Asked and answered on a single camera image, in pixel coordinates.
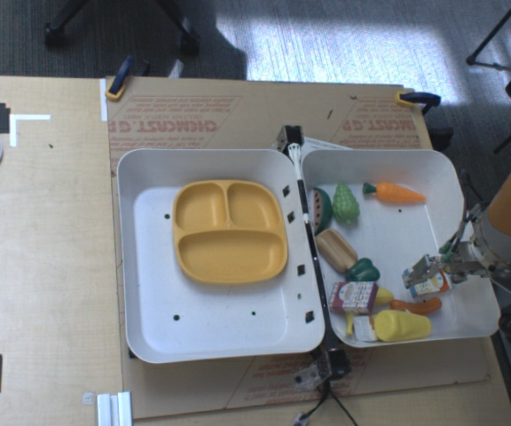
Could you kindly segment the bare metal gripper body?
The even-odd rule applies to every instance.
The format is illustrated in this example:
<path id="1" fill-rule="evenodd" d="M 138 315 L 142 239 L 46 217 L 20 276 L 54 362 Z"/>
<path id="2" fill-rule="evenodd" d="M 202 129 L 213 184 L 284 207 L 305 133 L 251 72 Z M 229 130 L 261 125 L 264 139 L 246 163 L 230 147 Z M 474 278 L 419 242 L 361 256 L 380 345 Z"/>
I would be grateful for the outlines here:
<path id="1" fill-rule="evenodd" d="M 441 268 L 452 283 L 463 283 L 470 276 L 490 277 L 470 241 L 447 242 L 439 249 L 439 254 Z"/>

